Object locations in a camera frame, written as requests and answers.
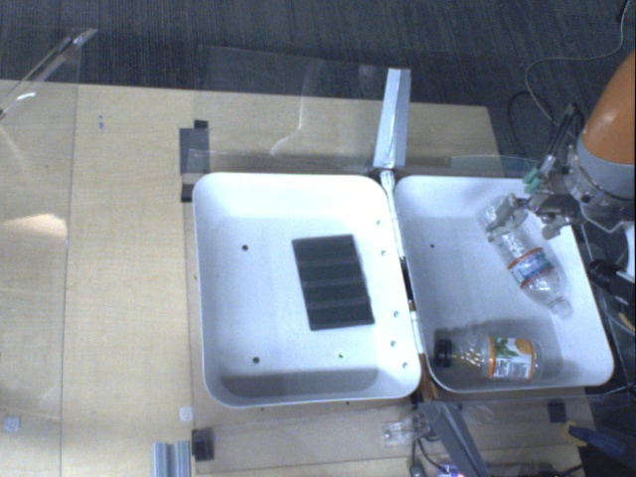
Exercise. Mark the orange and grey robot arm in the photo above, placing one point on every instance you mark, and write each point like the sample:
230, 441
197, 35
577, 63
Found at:
613, 117

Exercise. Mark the thin black and white rod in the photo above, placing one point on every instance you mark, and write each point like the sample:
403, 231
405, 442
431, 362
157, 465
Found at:
405, 271

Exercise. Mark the black cylinder on white bracket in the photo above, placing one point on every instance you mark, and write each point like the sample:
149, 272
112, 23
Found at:
603, 271

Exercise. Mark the white plastic tray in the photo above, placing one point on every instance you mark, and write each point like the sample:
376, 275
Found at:
462, 291
258, 291

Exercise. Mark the clear bottle with orange label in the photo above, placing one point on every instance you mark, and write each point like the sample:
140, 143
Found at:
507, 358

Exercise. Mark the black ribbed rectangular pad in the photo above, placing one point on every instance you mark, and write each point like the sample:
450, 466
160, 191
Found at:
332, 282

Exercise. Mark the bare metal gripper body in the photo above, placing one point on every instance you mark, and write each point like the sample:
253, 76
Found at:
579, 202

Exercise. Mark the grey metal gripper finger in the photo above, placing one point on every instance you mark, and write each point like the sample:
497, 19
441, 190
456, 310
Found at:
554, 227
512, 206

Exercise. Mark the clear plastic water bottle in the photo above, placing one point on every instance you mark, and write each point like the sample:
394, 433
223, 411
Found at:
534, 266

